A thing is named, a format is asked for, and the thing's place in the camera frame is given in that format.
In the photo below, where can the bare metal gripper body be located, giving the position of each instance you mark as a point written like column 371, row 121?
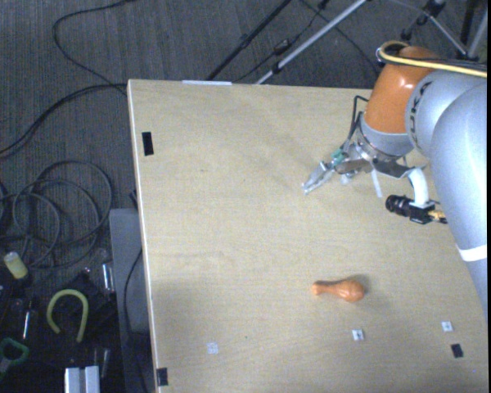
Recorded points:
column 364, row 161

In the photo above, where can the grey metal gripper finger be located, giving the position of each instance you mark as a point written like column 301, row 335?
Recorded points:
column 322, row 181
column 321, row 172

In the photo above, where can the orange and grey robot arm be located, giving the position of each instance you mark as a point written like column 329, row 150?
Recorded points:
column 454, row 137

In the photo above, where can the pale wood board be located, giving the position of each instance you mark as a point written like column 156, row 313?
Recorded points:
column 249, row 227

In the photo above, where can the orange toy chicken drumstick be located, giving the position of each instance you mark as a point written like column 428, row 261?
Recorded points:
column 345, row 290

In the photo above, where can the pale yellow small bottle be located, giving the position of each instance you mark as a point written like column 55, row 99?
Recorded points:
column 15, row 265

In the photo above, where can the black cylinder on white bracket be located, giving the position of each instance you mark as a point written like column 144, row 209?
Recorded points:
column 418, row 211

